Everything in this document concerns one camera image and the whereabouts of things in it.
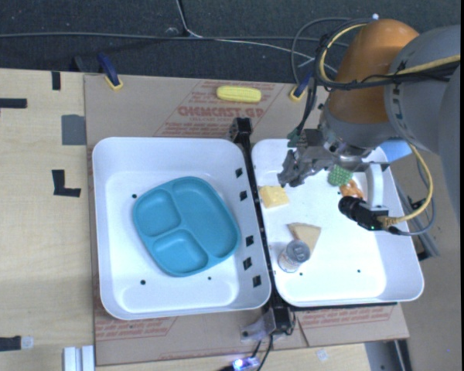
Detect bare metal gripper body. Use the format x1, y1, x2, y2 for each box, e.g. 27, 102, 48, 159
292, 128, 374, 179

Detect yellow cheese wedge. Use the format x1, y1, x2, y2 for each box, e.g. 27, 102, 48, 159
258, 185, 290, 209

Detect green grapes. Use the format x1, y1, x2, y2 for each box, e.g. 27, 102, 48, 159
327, 164, 352, 188

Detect orange pretzel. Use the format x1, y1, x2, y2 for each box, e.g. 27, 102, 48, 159
339, 179, 366, 200

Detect tan bread slice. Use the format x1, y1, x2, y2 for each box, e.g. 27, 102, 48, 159
286, 223, 322, 255

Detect small silver-topped can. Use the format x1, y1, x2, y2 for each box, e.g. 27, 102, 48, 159
277, 240, 312, 274

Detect light blue block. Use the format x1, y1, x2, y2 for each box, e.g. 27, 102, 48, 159
381, 138, 413, 162

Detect yellow corn cob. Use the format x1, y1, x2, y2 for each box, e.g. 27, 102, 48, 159
216, 85, 263, 104

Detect white plastic tray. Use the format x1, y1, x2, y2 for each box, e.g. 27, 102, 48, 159
251, 138, 425, 308
91, 136, 272, 321

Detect blue divided plate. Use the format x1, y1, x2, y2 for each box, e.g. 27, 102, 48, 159
131, 175, 241, 277

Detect brown cardboard board red print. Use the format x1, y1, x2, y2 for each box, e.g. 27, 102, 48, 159
83, 73, 411, 366

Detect black block with thin wires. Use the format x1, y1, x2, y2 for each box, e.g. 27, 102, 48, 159
268, 305, 295, 335
227, 117, 254, 145

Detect black cylinder on white bracket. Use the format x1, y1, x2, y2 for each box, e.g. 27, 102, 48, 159
337, 162, 391, 232

